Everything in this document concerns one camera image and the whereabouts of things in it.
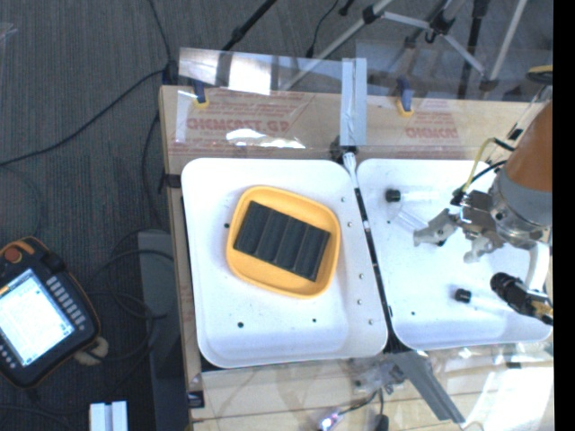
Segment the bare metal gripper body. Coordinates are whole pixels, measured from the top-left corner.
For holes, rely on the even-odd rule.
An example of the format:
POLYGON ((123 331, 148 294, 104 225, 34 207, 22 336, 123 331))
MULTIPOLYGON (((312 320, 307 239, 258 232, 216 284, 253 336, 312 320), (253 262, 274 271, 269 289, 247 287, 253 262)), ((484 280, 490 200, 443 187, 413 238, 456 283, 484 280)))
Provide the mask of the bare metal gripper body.
POLYGON ((464 196, 459 223, 474 237, 490 239, 499 248, 552 243, 552 197, 536 190, 477 190, 464 196))

